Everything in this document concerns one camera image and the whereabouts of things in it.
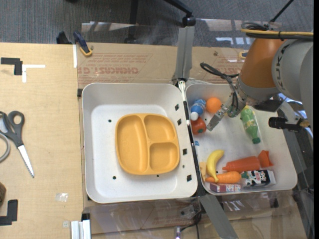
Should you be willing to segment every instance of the yellow divided plate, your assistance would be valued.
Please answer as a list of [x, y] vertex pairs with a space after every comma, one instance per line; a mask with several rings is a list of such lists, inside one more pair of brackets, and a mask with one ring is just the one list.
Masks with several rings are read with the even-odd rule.
[[115, 129], [118, 161], [128, 173], [167, 173], [179, 163], [176, 129], [165, 116], [130, 114], [121, 117]]

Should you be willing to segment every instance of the black scissors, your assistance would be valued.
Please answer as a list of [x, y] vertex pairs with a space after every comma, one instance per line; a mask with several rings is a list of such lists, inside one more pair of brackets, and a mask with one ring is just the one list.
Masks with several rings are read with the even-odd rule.
[[[18, 116], [20, 117], [20, 122], [15, 123], [14, 118]], [[12, 111], [8, 115], [4, 112], [0, 112], [0, 119], [3, 119], [4, 125], [6, 127], [6, 132], [0, 129], [0, 133], [4, 134], [6, 137], [11, 139], [18, 150], [20, 151], [20, 154], [24, 160], [24, 163], [31, 174], [31, 176], [34, 178], [34, 172], [31, 166], [30, 159], [28, 157], [28, 154], [26, 152], [26, 149], [24, 147], [23, 141], [22, 141], [22, 126], [24, 124], [24, 115], [21, 112], [18, 111]]]

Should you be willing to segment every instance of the yellow cable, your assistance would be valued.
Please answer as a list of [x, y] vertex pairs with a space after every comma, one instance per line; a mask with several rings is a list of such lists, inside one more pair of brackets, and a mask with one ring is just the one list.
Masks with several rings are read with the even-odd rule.
[[[276, 35], [279, 34], [279, 31], [263, 31], [263, 30], [252, 30], [252, 29], [241, 29], [241, 32], [245, 33], [253, 33], [253, 34], [268, 34], [268, 35]], [[313, 32], [285, 32], [280, 31], [280, 35], [305, 35], [305, 36], [313, 36]]]

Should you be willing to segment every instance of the carrot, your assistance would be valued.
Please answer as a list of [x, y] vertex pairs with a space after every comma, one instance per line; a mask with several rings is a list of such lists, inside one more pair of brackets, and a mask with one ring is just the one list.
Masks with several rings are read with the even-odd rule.
[[[231, 171], [227, 173], [220, 173], [217, 175], [218, 183], [237, 183], [241, 179], [241, 175], [239, 172]], [[205, 179], [206, 182], [215, 183], [215, 179], [213, 177], [207, 177]]]

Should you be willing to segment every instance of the table top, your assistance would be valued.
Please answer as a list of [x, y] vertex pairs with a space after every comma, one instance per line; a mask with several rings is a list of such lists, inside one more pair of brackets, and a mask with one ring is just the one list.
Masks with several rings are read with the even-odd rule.
[[[34, 170], [32, 178], [18, 149], [11, 143], [8, 158], [0, 163], [0, 182], [6, 187], [0, 216], [6, 216], [6, 204], [13, 199], [18, 200], [18, 213], [12, 225], [0, 226], [1, 238], [67, 239], [69, 223], [81, 220], [86, 196], [82, 186], [81, 115], [73, 47], [0, 45], [2, 57], [19, 58], [24, 65], [45, 65], [45, 68], [27, 68], [26, 82], [22, 82], [22, 76], [13, 74], [13, 65], [0, 65], [0, 110], [7, 114], [13, 110], [24, 113], [22, 138]], [[307, 238], [293, 201], [280, 213], [256, 212], [253, 219], [229, 214], [239, 238]], [[200, 238], [218, 237], [210, 223], [200, 224], [199, 230]], [[173, 232], [174, 228], [163, 228], [92, 235], [92, 238], [172, 238]], [[195, 236], [196, 227], [188, 228], [183, 234], [185, 238]]]

